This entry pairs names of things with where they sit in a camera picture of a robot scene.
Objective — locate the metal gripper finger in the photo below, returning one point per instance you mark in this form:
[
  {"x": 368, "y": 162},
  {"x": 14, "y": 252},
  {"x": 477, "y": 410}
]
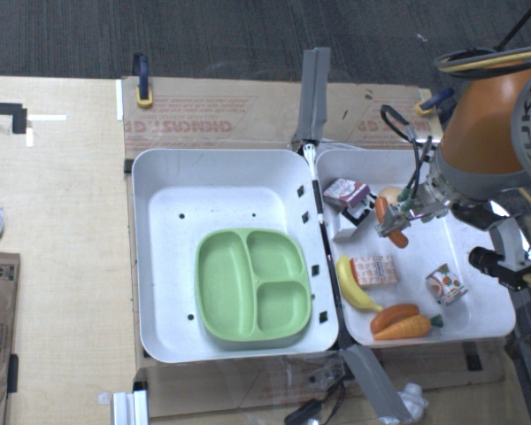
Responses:
[
  {"x": 402, "y": 217},
  {"x": 387, "y": 229}
]

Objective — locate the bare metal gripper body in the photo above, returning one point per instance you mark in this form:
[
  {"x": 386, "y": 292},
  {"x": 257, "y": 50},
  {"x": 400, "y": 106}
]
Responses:
[{"x": 431, "y": 199}]

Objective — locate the orange sausage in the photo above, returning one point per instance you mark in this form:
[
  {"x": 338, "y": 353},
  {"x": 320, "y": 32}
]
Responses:
[
  {"x": 399, "y": 239},
  {"x": 391, "y": 316}
]

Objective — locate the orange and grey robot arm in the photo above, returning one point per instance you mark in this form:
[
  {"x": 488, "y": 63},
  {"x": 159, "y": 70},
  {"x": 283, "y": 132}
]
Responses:
[{"x": 482, "y": 140}]

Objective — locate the beige bread roll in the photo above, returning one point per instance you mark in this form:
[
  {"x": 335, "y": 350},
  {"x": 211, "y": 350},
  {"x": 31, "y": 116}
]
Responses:
[{"x": 391, "y": 193}]

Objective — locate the black and white carton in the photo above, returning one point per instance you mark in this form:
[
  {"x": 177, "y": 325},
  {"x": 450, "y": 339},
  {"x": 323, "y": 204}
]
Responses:
[{"x": 360, "y": 213}]

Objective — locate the white plastic tray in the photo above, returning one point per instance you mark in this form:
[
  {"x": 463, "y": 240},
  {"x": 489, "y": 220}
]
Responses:
[
  {"x": 168, "y": 255},
  {"x": 429, "y": 246}
]

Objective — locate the orange and white carton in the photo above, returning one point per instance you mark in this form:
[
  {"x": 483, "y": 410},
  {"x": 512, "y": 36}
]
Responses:
[{"x": 374, "y": 271}]

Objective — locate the pink carton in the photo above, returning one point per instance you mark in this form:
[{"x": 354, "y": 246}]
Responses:
[{"x": 345, "y": 191}]

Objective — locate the thin black and white rod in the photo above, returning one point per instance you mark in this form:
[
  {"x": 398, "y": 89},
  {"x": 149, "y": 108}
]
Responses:
[{"x": 320, "y": 219}]

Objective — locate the yellow banana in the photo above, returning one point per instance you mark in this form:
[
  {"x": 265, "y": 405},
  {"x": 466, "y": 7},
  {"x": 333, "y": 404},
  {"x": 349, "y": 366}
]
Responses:
[{"x": 351, "y": 288}]

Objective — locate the white can with orange print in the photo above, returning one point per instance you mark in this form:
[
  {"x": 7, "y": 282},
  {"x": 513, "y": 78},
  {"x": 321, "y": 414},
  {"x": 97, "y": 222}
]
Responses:
[{"x": 446, "y": 285}]

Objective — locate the orange carrot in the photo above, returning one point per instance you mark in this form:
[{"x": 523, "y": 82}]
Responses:
[{"x": 402, "y": 328}]

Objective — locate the green divided plate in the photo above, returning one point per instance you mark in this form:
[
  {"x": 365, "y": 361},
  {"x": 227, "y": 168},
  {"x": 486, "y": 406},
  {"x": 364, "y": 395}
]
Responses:
[{"x": 230, "y": 281}]

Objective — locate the crumpled white paper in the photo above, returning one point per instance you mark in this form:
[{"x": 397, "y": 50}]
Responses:
[{"x": 413, "y": 399}]

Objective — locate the brown cardboard board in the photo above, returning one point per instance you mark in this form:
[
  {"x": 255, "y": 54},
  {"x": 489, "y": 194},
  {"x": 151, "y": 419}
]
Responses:
[{"x": 248, "y": 113}]

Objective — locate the black cylinder on white bracket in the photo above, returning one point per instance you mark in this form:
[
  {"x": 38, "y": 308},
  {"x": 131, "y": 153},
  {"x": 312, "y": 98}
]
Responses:
[{"x": 495, "y": 264}]

